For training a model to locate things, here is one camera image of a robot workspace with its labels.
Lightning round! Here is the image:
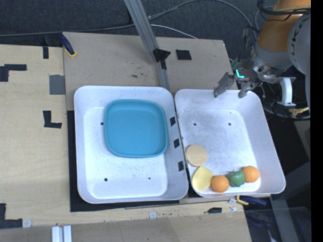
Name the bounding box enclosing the pale yellow curved slice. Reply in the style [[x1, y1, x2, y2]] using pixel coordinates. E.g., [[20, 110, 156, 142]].
[[191, 165, 214, 193]]

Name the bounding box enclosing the brown flat board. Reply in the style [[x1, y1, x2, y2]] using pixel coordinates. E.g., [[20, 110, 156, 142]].
[[62, 31, 253, 210]]

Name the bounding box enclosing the beige round biscuit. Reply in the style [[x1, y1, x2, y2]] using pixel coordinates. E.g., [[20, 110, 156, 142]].
[[185, 144, 208, 167]]

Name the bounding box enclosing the blue plate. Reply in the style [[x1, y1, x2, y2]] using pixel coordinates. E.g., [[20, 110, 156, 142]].
[[103, 99, 169, 159]]

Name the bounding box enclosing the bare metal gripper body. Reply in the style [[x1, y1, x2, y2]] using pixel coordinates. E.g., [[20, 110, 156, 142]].
[[234, 58, 279, 86]]

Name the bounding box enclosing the orange fruit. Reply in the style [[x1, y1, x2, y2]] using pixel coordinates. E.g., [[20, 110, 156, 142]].
[[242, 165, 260, 184], [211, 174, 230, 194]]

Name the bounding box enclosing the green bell pepper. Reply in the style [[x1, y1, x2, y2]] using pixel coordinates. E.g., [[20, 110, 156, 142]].
[[225, 169, 246, 188]]

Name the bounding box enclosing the black cylinder on white bracket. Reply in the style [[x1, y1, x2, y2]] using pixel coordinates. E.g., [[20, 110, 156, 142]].
[[262, 76, 311, 120]]

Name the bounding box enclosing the white plastic tray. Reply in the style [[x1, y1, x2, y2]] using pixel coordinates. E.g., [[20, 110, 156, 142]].
[[174, 88, 287, 199], [73, 85, 190, 205]]

